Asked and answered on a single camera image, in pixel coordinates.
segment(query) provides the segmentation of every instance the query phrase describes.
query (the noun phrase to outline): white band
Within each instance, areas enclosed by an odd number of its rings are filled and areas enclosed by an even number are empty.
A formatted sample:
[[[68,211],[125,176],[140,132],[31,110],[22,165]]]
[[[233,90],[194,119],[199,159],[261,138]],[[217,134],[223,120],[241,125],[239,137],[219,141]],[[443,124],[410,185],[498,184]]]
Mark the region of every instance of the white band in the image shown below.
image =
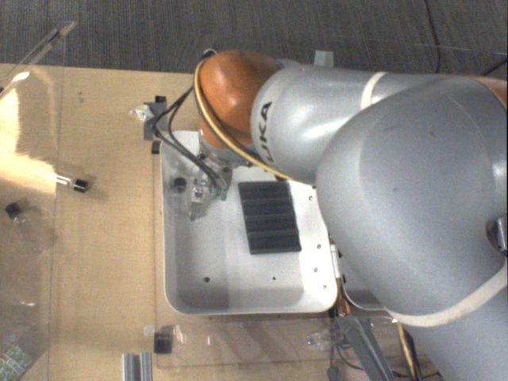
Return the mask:
[[[386,72],[377,72],[371,76],[365,85],[364,92],[362,93],[362,100],[360,103],[360,108],[362,110],[367,109],[372,104],[372,92],[374,91],[374,87],[379,82],[379,80],[386,75]]]
[[[434,327],[447,325],[456,321],[471,312],[479,309],[489,302],[499,291],[506,287],[508,268],[506,267],[506,259],[501,269],[480,288],[472,294],[462,299],[460,302],[448,309],[442,310],[435,314],[425,314],[422,316],[414,316],[409,314],[397,314],[388,310],[388,313],[400,321],[403,325],[415,327]]]

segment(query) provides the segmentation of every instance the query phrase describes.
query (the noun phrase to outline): bottle cap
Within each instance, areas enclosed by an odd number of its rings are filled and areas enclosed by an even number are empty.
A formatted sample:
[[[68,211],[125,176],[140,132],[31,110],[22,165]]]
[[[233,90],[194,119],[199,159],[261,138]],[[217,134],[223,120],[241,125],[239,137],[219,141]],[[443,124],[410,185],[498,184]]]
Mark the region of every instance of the bottle cap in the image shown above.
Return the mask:
[[[16,202],[14,202],[6,206],[6,212],[7,214],[9,214],[9,217],[11,219],[15,219],[17,216],[20,215],[21,207],[19,207],[19,205]]]
[[[84,179],[77,179],[74,182],[74,186],[72,187],[72,189],[74,189],[76,192],[80,192],[80,193],[84,194],[87,191],[87,186],[88,186],[88,181],[86,181]]]

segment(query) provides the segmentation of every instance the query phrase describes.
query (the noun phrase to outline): gray carpet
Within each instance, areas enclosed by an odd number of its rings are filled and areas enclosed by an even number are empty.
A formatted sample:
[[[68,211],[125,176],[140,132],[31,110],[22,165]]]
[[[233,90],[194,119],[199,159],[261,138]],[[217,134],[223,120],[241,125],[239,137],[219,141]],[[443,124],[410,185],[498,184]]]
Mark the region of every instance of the gray carpet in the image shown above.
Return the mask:
[[[478,73],[506,58],[508,0],[0,0],[0,62],[74,20],[66,64],[190,71],[208,47],[359,69]],[[434,48],[436,38],[443,48]],[[506,79],[506,65],[494,75]]]

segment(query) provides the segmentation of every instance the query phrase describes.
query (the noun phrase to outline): robotic arm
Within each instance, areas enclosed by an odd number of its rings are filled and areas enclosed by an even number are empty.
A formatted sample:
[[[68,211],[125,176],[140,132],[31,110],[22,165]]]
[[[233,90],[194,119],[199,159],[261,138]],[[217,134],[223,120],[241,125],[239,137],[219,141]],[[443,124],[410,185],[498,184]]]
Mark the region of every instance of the robotic arm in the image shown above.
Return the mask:
[[[506,224],[506,82],[230,51],[194,89],[212,162],[316,185],[342,254],[447,381],[506,377],[506,257],[487,236]]]

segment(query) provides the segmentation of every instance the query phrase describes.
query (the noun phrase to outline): green package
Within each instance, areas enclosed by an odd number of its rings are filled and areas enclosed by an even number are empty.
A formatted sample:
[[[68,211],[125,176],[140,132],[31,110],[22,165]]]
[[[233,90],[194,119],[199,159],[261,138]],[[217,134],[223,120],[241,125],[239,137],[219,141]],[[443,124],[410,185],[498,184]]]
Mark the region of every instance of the green package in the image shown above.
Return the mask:
[[[0,355],[0,381],[18,381],[32,364],[32,357],[12,344]]]

